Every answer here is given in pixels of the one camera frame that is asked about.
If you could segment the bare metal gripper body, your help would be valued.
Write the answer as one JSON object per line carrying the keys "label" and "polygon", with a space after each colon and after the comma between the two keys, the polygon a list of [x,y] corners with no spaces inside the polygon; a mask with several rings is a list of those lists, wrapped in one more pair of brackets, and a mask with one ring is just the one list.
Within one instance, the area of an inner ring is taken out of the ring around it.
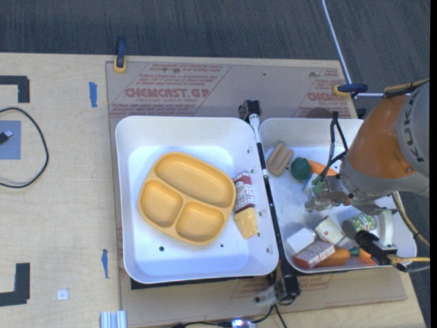
{"label": "bare metal gripper body", "polygon": [[327,176],[319,192],[319,201],[331,206],[350,205],[350,196],[342,189],[341,180]]}

